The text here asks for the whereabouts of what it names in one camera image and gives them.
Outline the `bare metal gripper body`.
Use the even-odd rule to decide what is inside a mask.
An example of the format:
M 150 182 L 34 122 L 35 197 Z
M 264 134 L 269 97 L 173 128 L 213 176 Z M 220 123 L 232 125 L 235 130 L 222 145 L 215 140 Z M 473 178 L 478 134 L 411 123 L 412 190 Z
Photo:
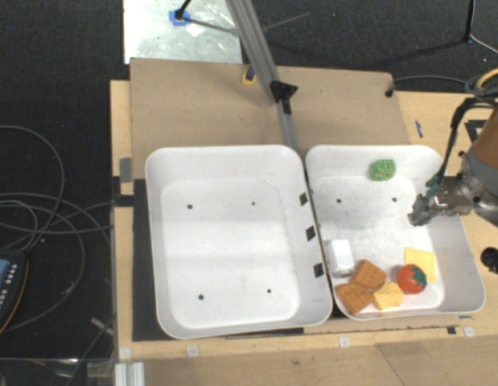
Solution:
M 429 207 L 445 216 L 477 216 L 498 227 L 498 195 L 472 176 L 434 176 L 429 181 Z

